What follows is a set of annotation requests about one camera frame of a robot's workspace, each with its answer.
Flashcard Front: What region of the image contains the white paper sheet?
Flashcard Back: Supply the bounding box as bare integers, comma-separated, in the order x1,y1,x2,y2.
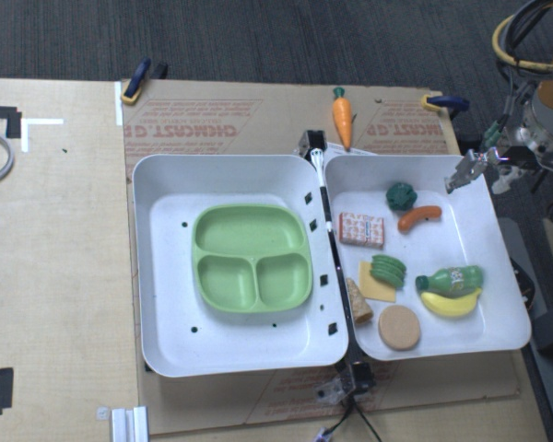
324,141,380,157

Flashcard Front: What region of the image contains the brown waffle cone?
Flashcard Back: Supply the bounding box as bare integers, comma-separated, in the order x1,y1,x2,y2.
345,276,375,326

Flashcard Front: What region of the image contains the tan round biscuit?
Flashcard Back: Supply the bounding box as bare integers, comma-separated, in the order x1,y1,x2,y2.
377,304,422,353

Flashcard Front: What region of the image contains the orange and white carton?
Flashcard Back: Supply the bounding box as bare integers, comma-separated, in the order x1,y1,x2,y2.
337,211,386,250

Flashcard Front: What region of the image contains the green divided plate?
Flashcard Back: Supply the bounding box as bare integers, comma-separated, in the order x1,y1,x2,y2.
191,203,315,314

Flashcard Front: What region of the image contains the orange carrot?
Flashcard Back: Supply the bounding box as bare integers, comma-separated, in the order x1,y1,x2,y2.
331,86,355,152

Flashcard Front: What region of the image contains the green bottle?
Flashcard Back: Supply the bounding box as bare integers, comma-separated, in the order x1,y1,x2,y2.
414,264,485,298

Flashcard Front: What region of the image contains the white plastic tray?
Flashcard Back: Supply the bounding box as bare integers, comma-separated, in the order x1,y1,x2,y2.
324,154,533,363
132,154,350,378

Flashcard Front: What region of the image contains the yellow cheese slice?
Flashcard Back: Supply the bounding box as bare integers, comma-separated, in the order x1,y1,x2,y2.
358,260,398,304

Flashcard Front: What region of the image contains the thin black and white rod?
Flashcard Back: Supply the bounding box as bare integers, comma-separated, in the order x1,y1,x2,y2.
310,148,357,364

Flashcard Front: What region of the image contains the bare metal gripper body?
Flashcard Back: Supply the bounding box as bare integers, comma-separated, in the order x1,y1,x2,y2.
496,102,553,174

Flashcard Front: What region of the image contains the green broccoli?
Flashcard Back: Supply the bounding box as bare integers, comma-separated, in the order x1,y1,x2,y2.
385,181,418,213

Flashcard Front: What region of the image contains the green sliced cucumber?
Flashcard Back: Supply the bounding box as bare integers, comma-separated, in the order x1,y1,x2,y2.
369,253,408,290

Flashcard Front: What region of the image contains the yellow banana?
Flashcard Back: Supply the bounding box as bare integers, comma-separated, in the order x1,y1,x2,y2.
419,287,484,320

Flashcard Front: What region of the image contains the brown cardboard board red print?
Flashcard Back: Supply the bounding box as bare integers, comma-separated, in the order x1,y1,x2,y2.
121,79,522,437

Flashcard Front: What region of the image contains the orange sausage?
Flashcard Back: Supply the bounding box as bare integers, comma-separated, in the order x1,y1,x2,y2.
396,204,443,235

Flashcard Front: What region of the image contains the black cylinder on white bracket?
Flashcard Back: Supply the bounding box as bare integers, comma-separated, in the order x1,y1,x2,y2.
491,163,550,196

